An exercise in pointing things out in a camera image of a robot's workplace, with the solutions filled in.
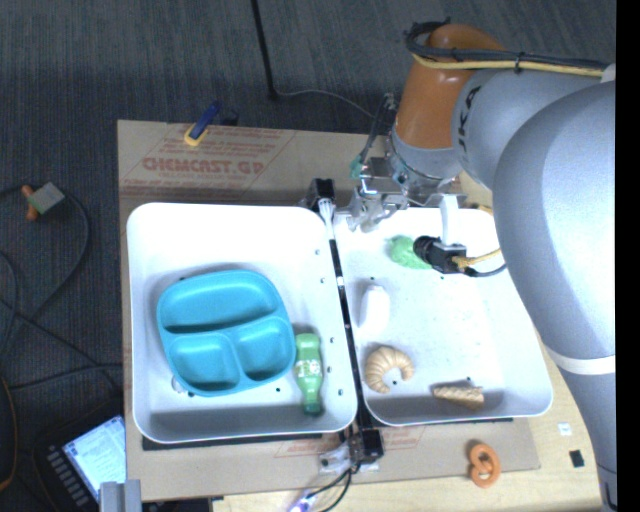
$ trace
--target toy croissant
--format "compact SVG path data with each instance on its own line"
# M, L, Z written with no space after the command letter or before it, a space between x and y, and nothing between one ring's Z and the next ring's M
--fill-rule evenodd
M388 393L391 391L382 378L392 368L398 368L402 380L409 380L413 377L413 362L404 352L391 348L381 347L367 358L364 375L367 385L378 393Z

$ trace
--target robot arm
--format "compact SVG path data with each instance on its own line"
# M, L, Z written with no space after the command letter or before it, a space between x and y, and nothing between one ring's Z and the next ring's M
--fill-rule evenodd
M352 227L436 206L462 169L492 190L511 277L587 425L603 510L617 510L615 71L516 54L499 69L497 42L448 24L414 26L414 56L424 30L430 60L411 69L387 156L363 167Z

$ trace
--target blue divided plate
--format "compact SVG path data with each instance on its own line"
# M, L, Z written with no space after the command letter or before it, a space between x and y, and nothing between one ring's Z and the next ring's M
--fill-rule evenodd
M160 296L157 322L178 382L200 396L221 396L282 377L295 338L273 283L250 270L190 277Z

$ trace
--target green bottle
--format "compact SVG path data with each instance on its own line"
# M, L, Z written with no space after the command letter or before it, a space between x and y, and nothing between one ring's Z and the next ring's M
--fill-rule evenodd
M304 413L317 416L322 413L320 386L322 385L322 362L320 361L320 338L312 333L296 336L298 355L294 365L296 382L304 395Z

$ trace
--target orange donut-shaped object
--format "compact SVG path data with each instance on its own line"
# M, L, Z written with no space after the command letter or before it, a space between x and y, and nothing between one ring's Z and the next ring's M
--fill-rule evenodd
M486 444L477 444L469 452L469 476L474 484L486 489L491 487L502 471L498 454Z

